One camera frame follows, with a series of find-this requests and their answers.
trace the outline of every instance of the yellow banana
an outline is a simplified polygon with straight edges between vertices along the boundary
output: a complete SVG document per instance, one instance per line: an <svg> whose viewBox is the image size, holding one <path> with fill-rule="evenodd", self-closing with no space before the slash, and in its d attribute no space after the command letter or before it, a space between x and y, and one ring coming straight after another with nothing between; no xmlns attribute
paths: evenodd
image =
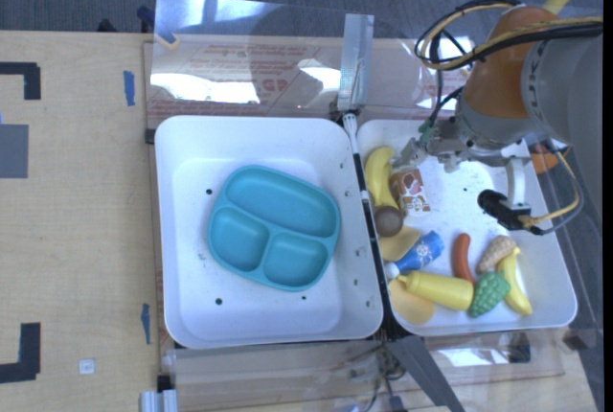
<svg viewBox="0 0 613 412"><path fill-rule="evenodd" d="M511 285L511 291L505 296L507 304L521 315L530 315L533 312L533 306L517 283L516 259L520 252L518 247L513 248L512 252L496 265L496 270L502 272Z"/></svg>
<svg viewBox="0 0 613 412"><path fill-rule="evenodd" d="M396 200L390 191L390 172L392 170L390 160L393 156L394 149L391 147L379 147L366 159L366 166L364 167L366 188L373 197L376 208L392 206L398 209Z"/></svg>

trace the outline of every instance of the black tape mark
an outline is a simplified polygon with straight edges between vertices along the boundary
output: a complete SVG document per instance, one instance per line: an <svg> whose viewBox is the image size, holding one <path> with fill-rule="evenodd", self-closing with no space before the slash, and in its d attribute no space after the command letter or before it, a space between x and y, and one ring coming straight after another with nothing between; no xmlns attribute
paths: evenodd
<svg viewBox="0 0 613 412"><path fill-rule="evenodd" d="M40 323L21 324L19 360L0 365L0 383L36 379L40 373Z"/></svg>
<svg viewBox="0 0 613 412"><path fill-rule="evenodd" d="M40 67L36 63L0 62L0 75L22 75L24 101L40 100Z"/></svg>

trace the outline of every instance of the small carton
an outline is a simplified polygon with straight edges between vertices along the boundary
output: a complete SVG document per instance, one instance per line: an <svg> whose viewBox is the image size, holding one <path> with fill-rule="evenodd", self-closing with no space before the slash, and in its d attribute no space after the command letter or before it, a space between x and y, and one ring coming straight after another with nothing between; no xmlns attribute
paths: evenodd
<svg viewBox="0 0 613 412"><path fill-rule="evenodd" d="M390 188L406 217L423 215L431 210L419 169L394 172L390 178Z"/></svg>

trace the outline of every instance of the toy sausage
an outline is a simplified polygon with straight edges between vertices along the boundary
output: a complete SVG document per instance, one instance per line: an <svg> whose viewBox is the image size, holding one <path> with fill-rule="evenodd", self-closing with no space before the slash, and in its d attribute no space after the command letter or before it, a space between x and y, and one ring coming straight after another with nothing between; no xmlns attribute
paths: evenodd
<svg viewBox="0 0 613 412"><path fill-rule="evenodd" d="M475 280L472 277L470 266L468 265L468 247L470 246L470 235L468 233L461 233L455 240L453 245L452 266L454 276L462 279L466 279L475 284Z"/></svg>

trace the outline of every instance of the wooden board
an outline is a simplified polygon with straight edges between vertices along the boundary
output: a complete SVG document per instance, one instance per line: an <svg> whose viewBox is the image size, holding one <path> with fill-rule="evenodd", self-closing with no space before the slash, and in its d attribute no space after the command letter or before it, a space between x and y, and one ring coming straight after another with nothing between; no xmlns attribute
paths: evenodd
<svg viewBox="0 0 613 412"><path fill-rule="evenodd" d="M0 364L18 358L20 324L41 326L40 374L0 384L4 410L135 410L155 389L146 38L0 33L0 59L35 61L42 92L24 101L23 79L0 76L3 124L29 125L28 178L0 178ZM95 373L79 373L84 358Z"/></svg>

